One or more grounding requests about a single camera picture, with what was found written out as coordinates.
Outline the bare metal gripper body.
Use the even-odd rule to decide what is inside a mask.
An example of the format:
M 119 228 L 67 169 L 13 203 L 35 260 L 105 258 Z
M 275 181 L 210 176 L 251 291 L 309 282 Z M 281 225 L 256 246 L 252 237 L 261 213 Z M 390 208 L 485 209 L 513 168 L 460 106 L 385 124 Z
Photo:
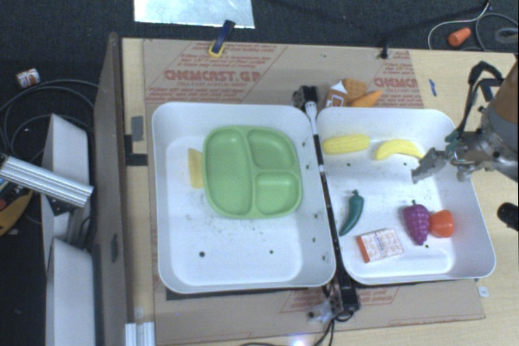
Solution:
M 508 146 L 494 132 L 476 130 L 461 134 L 454 130 L 445 141 L 459 181 L 468 181 L 479 170 L 508 175 Z

